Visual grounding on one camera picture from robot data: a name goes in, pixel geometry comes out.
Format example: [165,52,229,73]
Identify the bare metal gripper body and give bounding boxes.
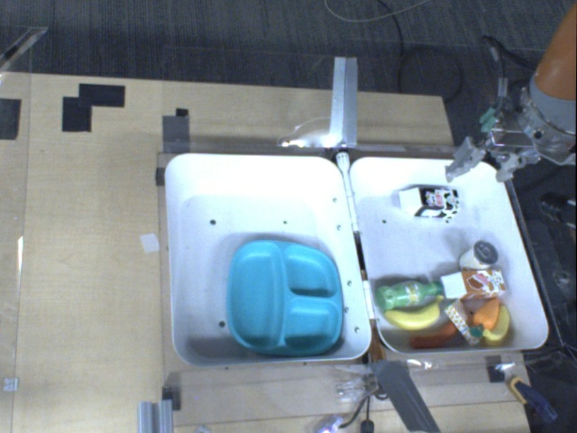
[487,87,577,167]

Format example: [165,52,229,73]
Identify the white carton with cow print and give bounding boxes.
[398,185,462,223]

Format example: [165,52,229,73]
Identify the white can with grey lid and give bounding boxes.
[458,239,499,272]

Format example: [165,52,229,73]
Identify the white plastic tray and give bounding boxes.
[348,156,551,356]
[163,152,373,368]

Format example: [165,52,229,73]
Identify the orange and white carton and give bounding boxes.
[440,268,507,300]

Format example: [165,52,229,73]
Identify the thin black and white rod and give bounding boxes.
[334,151,378,363]

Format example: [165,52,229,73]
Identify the green bottle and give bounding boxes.
[376,280,445,312]

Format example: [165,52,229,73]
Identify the white and yellow patterned packet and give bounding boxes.
[444,299,482,346]

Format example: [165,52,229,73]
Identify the brown sausage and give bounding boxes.
[409,321,462,351]

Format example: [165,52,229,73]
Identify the blue divided plate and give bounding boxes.
[225,239,344,357]

